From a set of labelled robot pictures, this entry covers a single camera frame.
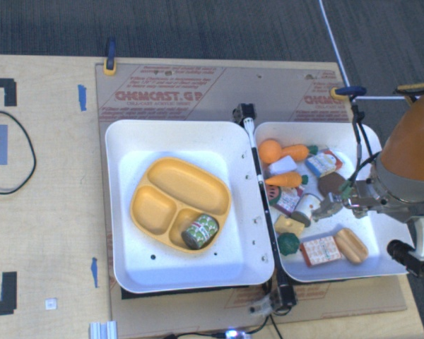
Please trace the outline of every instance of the orange toy carrot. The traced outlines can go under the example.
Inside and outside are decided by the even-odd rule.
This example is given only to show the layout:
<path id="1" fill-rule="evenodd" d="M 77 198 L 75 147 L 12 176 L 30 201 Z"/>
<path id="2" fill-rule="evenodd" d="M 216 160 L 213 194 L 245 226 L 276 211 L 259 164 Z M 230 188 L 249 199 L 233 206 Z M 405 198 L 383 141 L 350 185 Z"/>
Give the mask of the orange toy carrot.
<path id="1" fill-rule="evenodd" d="M 303 144 L 290 145 L 281 150 L 281 158 L 289 155 L 296 162 L 306 160 L 309 154 L 310 150 Z"/>
<path id="2" fill-rule="evenodd" d="M 280 187 L 299 187 L 302 183 L 304 183 L 304 180 L 307 179 L 307 176 L 304 177 L 300 175 L 300 173 L 292 171 L 292 172 L 286 172 L 283 174 L 277 174 L 276 176 L 270 177 L 265 180 L 266 184 L 271 184 L 273 186 L 280 186 Z"/>

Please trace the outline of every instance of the wooden table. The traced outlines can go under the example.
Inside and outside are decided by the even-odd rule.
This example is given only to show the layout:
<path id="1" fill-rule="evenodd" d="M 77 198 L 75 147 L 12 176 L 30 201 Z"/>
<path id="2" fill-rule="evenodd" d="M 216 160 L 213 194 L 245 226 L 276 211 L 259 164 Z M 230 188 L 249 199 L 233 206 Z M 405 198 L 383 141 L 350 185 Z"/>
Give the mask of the wooden table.
<path id="1" fill-rule="evenodd" d="M 267 61 L 120 61 L 330 67 Z M 94 66 L 101 62 L 95 57 L 0 56 L 0 78 L 18 83 L 17 106 L 4 107 L 0 89 L 0 109 L 24 125 L 37 154 L 34 177 L 19 192 L 0 196 L 0 287 L 2 273 L 17 272 L 18 278 L 17 309 L 0 316 L 0 338 L 87 338 L 91 322 L 111 319 L 108 269 L 103 264 L 107 248 L 95 99 Z M 78 85 L 86 87 L 86 111 L 79 107 Z M 10 136 L 8 165 L 0 166 L 0 186 L 13 186 L 31 168 L 31 156 L 18 128 L 7 117 L 0 117 L 0 124 L 9 125 Z M 98 262 L 98 287 L 91 272 L 93 258 Z M 285 338 L 424 338 L 408 281 L 401 276 L 399 282 L 405 311 L 279 327 Z M 46 299 L 51 298 L 57 299 L 55 310 L 46 309 Z M 254 338 L 277 335 L 267 326 Z"/>

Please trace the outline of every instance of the blue clamp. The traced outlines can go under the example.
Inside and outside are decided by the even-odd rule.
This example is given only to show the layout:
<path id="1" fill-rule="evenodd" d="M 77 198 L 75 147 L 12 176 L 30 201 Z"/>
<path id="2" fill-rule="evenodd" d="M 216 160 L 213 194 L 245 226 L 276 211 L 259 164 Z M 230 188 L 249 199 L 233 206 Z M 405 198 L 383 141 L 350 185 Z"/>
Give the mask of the blue clamp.
<path id="1" fill-rule="evenodd" d="M 343 87 L 343 88 L 332 88 L 330 90 L 330 96 L 333 99 L 345 100 L 347 97 L 351 97 L 351 100 L 361 95 L 365 95 L 367 92 L 366 88 L 359 86 Z"/>
<path id="2" fill-rule="evenodd" d="M 107 41 L 107 55 L 106 60 L 104 61 L 104 74 L 106 76 L 113 76 L 116 73 L 116 60 L 114 56 L 116 54 L 116 39 L 114 37 L 109 37 Z"/>

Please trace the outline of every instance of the toy food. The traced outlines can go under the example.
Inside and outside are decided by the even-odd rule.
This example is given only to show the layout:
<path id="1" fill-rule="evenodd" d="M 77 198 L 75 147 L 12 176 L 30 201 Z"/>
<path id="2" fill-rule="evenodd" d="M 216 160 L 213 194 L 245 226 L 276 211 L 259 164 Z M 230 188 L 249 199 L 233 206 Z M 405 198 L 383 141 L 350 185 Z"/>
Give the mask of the toy food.
<path id="1" fill-rule="evenodd" d="M 323 196 L 332 194 L 339 195 L 341 191 L 339 187 L 346 182 L 346 179 L 342 177 L 338 172 L 332 172 L 319 178 L 317 182 L 317 188 Z"/>
<path id="2" fill-rule="evenodd" d="M 320 207 L 320 199 L 313 194 L 304 194 L 295 210 L 290 215 L 291 218 L 305 224 L 305 227 L 311 225 L 312 211 Z"/>
<path id="3" fill-rule="evenodd" d="M 300 250 L 308 266 L 328 263 L 342 257 L 333 236 L 303 242 L 300 245 Z"/>
<path id="4" fill-rule="evenodd" d="M 218 232 L 218 229 L 219 226 L 216 219 L 203 213 L 182 232 L 181 236 L 190 249 L 198 250 L 209 242 Z"/>
<path id="5" fill-rule="evenodd" d="M 281 145 L 274 139 L 267 139 L 259 147 L 259 158 L 263 163 L 270 165 L 281 158 Z"/>
<path id="6" fill-rule="evenodd" d="M 292 233 L 286 232 L 278 236 L 278 247 L 284 256 L 295 254 L 300 247 L 300 240 Z"/>
<path id="7" fill-rule="evenodd" d="M 287 155 L 280 160 L 270 164 L 266 171 L 266 177 L 276 176 L 277 174 L 283 174 L 290 171 L 295 171 L 297 164 L 291 156 Z"/>
<path id="8" fill-rule="evenodd" d="M 305 228 L 305 224 L 295 221 L 292 218 L 287 218 L 284 215 L 279 215 L 274 227 L 275 231 L 279 234 L 290 232 L 299 237 Z"/>
<path id="9" fill-rule="evenodd" d="M 299 185 L 307 183 L 307 176 L 302 176 L 298 172 L 286 172 L 277 174 L 265 180 L 266 184 L 273 184 L 274 186 L 282 187 L 299 187 Z"/>
<path id="10" fill-rule="evenodd" d="M 339 251 L 351 262 L 362 263 L 368 256 L 366 245 L 351 229 L 342 229 L 334 235 Z"/>
<path id="11" fill-rule="evenodd" d="M 343 163 L 330 150 L 323 150 L 317 155 L 307 158 L 305 164 L 317 177 L 323 177 L 326 174 L 339 170 Z"/>
<path id="12" fill-rule="evenodd" d="M 269 199 L 269 205 L 273 205 L 281 197 L 281 188 L 278 186 L 267 186 L 266 185 L 266 191 L 267 191 L 267 198 Z"/>
<path id="13" fill-rule="evenodd" d="M 284 147 L 281 150 L 281 157 L 289 155 L 296 162 L 306 160 L 309 154 L 310 150 L 306 145 L 303 144 L 290 145 L 288 147 Z"/>
<path id="14" fill-rule="evenodd" d="M 290 216 L 295 210 L 300 197 L 303 194 L 303 189 L 299 187 L 279 187 L 281 195 L 276 199 L 269 201 L 269 204 L 278 211 Z"/>

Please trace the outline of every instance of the toy orange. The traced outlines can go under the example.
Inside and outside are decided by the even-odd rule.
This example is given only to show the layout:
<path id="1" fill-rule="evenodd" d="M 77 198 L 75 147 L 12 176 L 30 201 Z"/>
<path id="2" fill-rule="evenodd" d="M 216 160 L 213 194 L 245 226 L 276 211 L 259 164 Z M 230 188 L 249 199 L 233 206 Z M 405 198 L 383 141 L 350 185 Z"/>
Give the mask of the toy orange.
<path id="1" fill-rule="evenodd" d="M 267 139 L 259 147 L 259 158 L 261 161 L 270 165 L 281 158 L 281 145 L 274 139 Z"/>

